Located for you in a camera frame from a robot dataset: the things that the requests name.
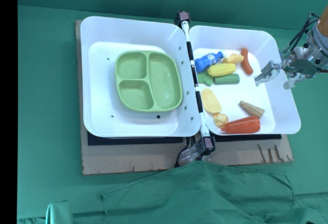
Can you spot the orange sausage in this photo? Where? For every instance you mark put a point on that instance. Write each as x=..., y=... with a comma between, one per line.
x=246, y=62

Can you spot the thin black and white rod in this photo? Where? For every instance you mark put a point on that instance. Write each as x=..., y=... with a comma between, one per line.
x=199, y=100

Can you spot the yellow toy fries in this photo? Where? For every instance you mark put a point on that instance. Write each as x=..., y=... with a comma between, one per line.
x=234, y=59

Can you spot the orange red sauce bottle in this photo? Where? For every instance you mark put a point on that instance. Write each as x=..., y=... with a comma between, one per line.
x=243, y=125

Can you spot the white plastic tray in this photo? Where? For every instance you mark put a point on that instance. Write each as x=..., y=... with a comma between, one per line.
x=102, y=77
x=246, y=92

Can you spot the green divided plate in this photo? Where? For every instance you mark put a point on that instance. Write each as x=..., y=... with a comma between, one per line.
x=159, y=77

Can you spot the yellow lumpy toy food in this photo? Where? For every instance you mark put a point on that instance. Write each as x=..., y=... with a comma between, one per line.
x=220, y=120

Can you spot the green cucumber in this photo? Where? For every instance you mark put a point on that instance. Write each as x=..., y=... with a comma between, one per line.
x=226, y=79

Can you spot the brown cardboard board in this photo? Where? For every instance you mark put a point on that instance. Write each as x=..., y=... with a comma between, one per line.
x=143, y=159

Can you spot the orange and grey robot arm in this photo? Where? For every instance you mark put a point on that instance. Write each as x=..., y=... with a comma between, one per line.
x=324, y=21

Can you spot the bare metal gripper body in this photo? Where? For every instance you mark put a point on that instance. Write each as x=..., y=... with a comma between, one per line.
x=299, y=62

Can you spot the green toy pea pod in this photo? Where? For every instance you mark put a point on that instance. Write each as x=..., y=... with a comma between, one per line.
x=206, y=79

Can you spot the yellow oval crisp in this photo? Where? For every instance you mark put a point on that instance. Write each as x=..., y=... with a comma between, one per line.
x=210, y=101

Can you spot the blue toy bottle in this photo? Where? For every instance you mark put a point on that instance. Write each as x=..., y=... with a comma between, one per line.
x=205, y=61

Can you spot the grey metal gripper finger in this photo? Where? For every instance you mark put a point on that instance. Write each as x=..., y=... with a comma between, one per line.
x=266, y=73
x=292, y=83

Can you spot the yellow corn cob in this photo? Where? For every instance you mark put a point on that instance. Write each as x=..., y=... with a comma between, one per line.
x=221, y=69

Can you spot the green cloth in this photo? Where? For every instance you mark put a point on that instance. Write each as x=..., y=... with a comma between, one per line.
x=205, y=192

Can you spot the tan ice cream cone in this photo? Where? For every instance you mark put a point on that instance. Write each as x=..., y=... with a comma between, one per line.
x=252, y=109

